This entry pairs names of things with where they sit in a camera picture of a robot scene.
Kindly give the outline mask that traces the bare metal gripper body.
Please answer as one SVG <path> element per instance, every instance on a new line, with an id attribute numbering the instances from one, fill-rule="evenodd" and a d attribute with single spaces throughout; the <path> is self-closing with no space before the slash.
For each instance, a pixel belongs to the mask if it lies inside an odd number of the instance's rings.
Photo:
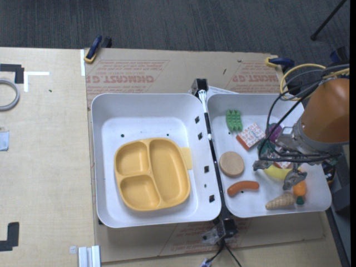
<path id="1" fill-rule="evenodd" d="M 292 127 L 268 126 L 265 132 L 258 145 L 258 160 L 291 163 L 301 160 Z"/>

